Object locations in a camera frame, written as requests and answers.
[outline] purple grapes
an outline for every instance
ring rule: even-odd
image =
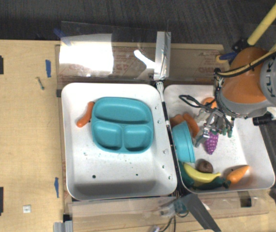
[[[209,132],[210,138],[208,138],[204,145],[205,145],[205,150],[209,155],[212,155],[214,150],[216,149],[217,141],[219,139],[219,134],[217,133],[214,135],[211,131]]]

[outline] screw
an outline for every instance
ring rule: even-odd
[[[42,83],[41,83],[41,81],[40,81],[40,78],[39,78],[39,77],[36,77],[36,79],[37,79],[37,81],[38,81],[38,83],[39,83],[39,85],[40,85],[40,88],[41,88],[42,90],[44,90],[45,87],[43,87],[43,85],[42,85]]]

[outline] yellow banana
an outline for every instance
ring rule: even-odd
[[[193,168],[192,166],[190,166],[186,163],[184,163],[183,166],[184,166],[184,170],[188,176],[190,176],[193,180],[201,182],[201,183],[212,182],[214,180],[214,178],[221,175],[221,173],[210,174],[210,173],[199,172],[195,168]]]

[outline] orange carrot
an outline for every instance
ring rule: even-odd
[[[92,116],[92,110],[93,110],[94,104],[95,103],[92,102],[92,101],[90,101],[88,103],[88,108],[86,110],[85,115],[81,119],[79,119],[78,122],[77,122],[77,126],[78,127],[81,128],[81,127],[85,126],[89,122],[89,120],[91,119],[91,116]]]
[[[212,97],[208,97],[208,98],[205,98],[202,100],[202,104],[205,105],[207,103],[210,103],[212,102],[214,99]],[[216,104],[216,101],[214,101],[212,104],[211,104],[211,108],[216,108],[217,107],[217,104]]]
[[[184,121],[184,118],[182,117],[181,114],[177,114],[175,117],[172,117],[169,119],[171,128],[173,128],[176,125],[181,124],[183,121]]]
[[[229,180],[232,184],[236,184],[242,179],[242,177],[244,177],[249,168],[250,166],[246,165],[244,167],[235,169],[226,176],[226,179]]]
[[[199,127],[195,119],[190,114],[184,114],[183,118],[186,120],[189,130],[192,132],[192,136],[196,137],[199,133]]]

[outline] wooden countertop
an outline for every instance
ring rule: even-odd
[[[4,190],[0,232],[48,232],[53,231],[54,222],[62,221],[64,196],[55,67],[55,46],[59,43],[0,40],[0,55],[4,58],[4,74],[0,74],[0,187]],[[51,61],[50,78],[46,59]],[[59,180],[59,197],[55,178]],[[217,218],[215,214],[216,223],[222,231],[276,231],[275,202],[266,192],[262,197],[264,212],[231,218]],[[23,213],[24,205],[31,205],[30,213]],[[74,228],[86,231],[79,224]],[[150,227],[139,227],[109,231],[149,230]],[[202,227],[196,221],[177,223],[178,232],[199,230]]]

